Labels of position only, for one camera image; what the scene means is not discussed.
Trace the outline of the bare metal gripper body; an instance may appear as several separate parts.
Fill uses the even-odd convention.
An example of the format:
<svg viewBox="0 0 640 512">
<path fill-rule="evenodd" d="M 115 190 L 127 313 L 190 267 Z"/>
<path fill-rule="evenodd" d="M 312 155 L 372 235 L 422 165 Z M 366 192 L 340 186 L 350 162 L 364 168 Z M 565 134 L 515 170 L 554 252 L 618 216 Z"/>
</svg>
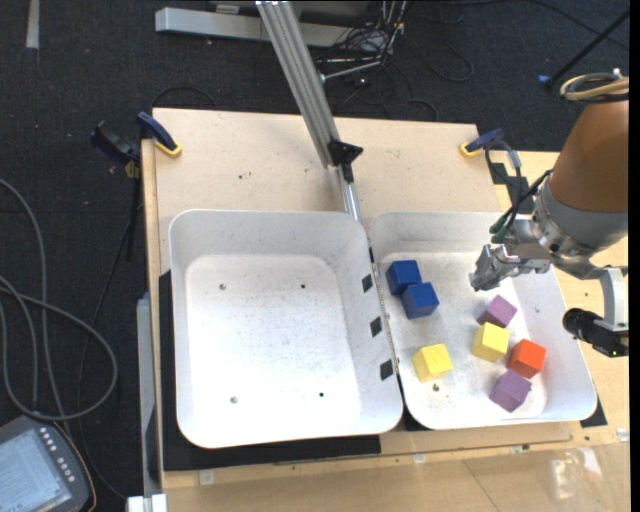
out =
<svg viewBox="0 0 640 512">
<path fill-rule="evenodd" d="M 551 266 L 567 274 L 599 274 L 596 250 L 562 231 L 542 214 L 517 216 L 499 243 L 499 262 L 509 274 L 545 273 Z"/>
</svg>

